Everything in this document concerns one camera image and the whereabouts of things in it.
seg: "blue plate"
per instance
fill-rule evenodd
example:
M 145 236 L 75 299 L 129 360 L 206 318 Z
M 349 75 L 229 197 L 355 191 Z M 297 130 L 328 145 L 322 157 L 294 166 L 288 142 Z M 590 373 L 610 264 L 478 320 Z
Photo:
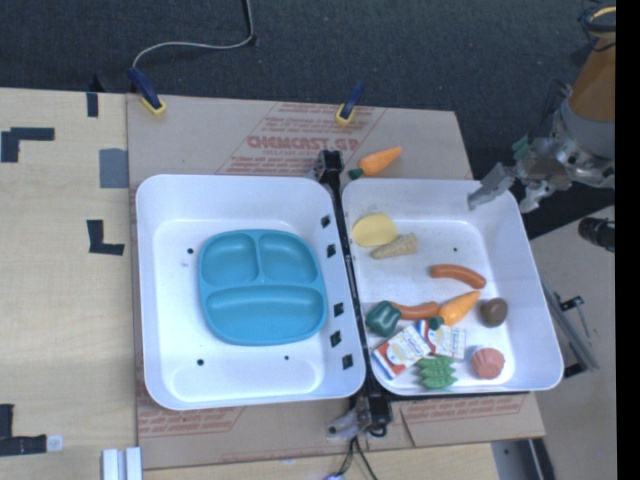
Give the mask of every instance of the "blue plate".
M 209 328 L 235 345 L 282 345 L 313 336 L 327 318 L 322 271 L 309 245 L 283 231 L 211 237 L 198 257 Z

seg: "plastic tray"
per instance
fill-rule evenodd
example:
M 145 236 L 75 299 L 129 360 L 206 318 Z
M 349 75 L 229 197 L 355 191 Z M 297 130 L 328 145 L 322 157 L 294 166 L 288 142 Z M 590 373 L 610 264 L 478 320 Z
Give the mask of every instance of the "plastic tray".
M 480 186 L 476 181 L 406 180 L 361 178 L 343 191 L 348 230 L 362 217 L 384 213 L 400 234 L 418 237 L 418 252 L 382 260 L 371 249 L 351 240 L 351 254 L 363 313 L 383 300 L 414 305 L 443 302 L 469 291 L 452 279 L 432 279 L 429 267 L 457 263 L 476 270 L 487 279 L 481 299 L 504 298 L 509 305 L 507 321 L 485 327 L 477 310 L 458 326 L 466 330 L 466 358 L 456 363 L 458 381 L 444 390 L 426 390 L 416 369 L 391 380 L 373 362 L 380 383 L 400 396 L 537 391 L 554 387 L 564 366 L 539 275 L 529 246 L 517 202 L 510 192 L 473 211 L 467 195 Z M 411 322 L 400 320 L 398 330 Z M 371 350 L 385 341 L 367 334 Z M 496 379 L 481 381 L 470 366 L 469 355 L 478 347 L 503 352 L 505 367 Z
M 159 175 L 136 193 L 144 378 L 169 409 L 345 398 L 365 364 L 327 190 L 306 178 Z M 303 240 L 326 287 L 321 328 L 299 341 L 240 346 L 208 326 L 198 256 L 213 236 L 273 230 Z
M 207 324 L 235 345 L 282 345 L 327 319 L 322 272 L 309 245 L 283 231 L 220 233 L 201 248 L 200 303 Z

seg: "blue clamp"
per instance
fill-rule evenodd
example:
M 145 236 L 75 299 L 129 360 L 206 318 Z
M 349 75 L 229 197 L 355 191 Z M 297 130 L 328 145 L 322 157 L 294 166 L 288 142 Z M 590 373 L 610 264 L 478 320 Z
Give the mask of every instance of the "blue clamp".
M 142 94 L 140 101 L 154 115 L 159 116 L 167 109 L 166 103 L 158 98 L 158 93 L 142 71 L 136 68 L 129 68 L 127 70 L 127 78 L 136 86 L 140 94 Z
M 351 91 L 347 101 L 338 107 L 338 111 L 336 112 L 336 123 L 341 126 L 345 126 L 351 122 L 355 115 L 355 106 L 358 104 L 363 91 L 364 82 L 359 80 L 353 88 L 353 91 Z

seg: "white object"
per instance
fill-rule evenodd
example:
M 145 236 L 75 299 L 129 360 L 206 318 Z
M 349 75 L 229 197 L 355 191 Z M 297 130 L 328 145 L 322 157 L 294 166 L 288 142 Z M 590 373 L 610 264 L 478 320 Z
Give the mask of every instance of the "white object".
M 102 450 L 100 457 L 101 480 L 142 480 L 140 448 Z
M 139 187 L 136 213 L 144 378 L 156 402 L 187 410 L 346 398 L 361 387 L 364 357 L 333 203 L 322 185 L 159 175 Z M 209 330 L 198 298 L 198 252 L 210 237 L 239 229 L 288 231 L 310 245 L 328 300 L 318 333 L 254 347 L 223 342 Z
M 504 354 L 506 363 L 498 378 L 478 379 L 467 357 L 454 363 L 455 384 L 427 391 L 419 385 L 417 372 L 390 380 L 374 362 L 374 374 L 392 393 L 537 391 L 550 389 L 562 379 L 562 356 L 518 204 L 505 192 L 472 211 L 467 196 L 479 187 L 480 182 L 468 180 L 361 178 L 343 191 L 348 230 L 368 214 L 384 213 L 393 219 L 398 233 L 418 237 L 416 254 L 385 260 L 372 258 L 370 248 L 350 241 L 364 314 L 383 300 L 404 305 L 442 303 L 472 290 L 461 281 L 431 278 L 429 267 L 438 263 L 459 264 L 486 278 L 478 307 L 494 297 L 502 297 L 509 306 L 507 320 L 499 327 L 485 327 L 477 310 L 456 324 L 467 331 L 467 352 L 477 345 L 491 345 Z M 400 320 L 398 330 L 410 324 Z M 370 350 L 385 340 L 367 334 Z

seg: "toy bell pepper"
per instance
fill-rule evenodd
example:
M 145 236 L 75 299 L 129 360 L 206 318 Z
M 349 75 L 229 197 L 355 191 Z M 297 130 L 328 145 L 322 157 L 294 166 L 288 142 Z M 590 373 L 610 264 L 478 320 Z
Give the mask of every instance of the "toy bell pepper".
M 394 308 L 391 303 L 385 300 L 367 313 L 365 322 L 373 332 L 388 338 L 393 334 L 400 316 L 400 310 Z

